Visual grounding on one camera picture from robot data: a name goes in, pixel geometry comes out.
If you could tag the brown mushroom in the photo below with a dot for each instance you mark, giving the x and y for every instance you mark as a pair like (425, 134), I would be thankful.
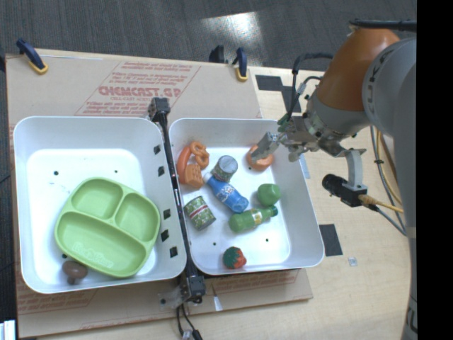
(74, 269)

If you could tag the orange sausage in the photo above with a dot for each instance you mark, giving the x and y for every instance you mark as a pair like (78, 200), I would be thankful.
(182, 165)

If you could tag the orange waffle biscuit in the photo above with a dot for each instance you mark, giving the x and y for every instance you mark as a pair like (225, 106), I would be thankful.
(194, 176)

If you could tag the red and green strawberry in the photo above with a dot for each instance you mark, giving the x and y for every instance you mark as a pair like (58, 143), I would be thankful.
(234, 258)

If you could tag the orange round toy food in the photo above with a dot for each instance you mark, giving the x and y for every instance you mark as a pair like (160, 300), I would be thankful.
(263, 164)

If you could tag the green can with red stripe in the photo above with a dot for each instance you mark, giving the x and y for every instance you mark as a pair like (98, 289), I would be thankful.
(200, 214)

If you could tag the green pepper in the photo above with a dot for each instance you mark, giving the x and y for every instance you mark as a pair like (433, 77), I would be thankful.
(268, 194)

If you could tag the white plastic tray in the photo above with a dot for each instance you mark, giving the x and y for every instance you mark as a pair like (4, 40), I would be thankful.
(255, 246)
(88, 161)

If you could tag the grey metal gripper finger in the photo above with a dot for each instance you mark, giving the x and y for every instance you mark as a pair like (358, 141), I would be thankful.
(296, 154)
(266, 146)

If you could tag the brown cardboard board red print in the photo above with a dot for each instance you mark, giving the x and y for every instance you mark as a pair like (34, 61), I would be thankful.
(70, 87)

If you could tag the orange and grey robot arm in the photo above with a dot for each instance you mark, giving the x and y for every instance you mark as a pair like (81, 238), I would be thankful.
(354, 80)

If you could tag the orange pretzel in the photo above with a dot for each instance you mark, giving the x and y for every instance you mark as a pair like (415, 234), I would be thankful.
(198, 146)

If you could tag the green bottle with yellow label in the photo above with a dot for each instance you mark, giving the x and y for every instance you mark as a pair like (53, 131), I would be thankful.
(246, 220)

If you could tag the blue bottle with white cap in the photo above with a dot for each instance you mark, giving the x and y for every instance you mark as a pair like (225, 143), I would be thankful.
(226, 193)

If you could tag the thin black and white rod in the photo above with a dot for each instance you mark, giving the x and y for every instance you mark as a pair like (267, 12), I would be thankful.
(174, 182)

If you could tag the black cylinder on white bracket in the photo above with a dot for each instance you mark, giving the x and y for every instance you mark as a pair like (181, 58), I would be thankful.
(348, 190)

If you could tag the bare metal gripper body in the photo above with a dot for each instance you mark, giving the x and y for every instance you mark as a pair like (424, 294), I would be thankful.
(306, 135)

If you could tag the green can with grey lid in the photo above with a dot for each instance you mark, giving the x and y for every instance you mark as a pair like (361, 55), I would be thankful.
(224, 168)

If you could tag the green divided plate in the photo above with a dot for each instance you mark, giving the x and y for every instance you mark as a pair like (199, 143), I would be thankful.
(102, 232)

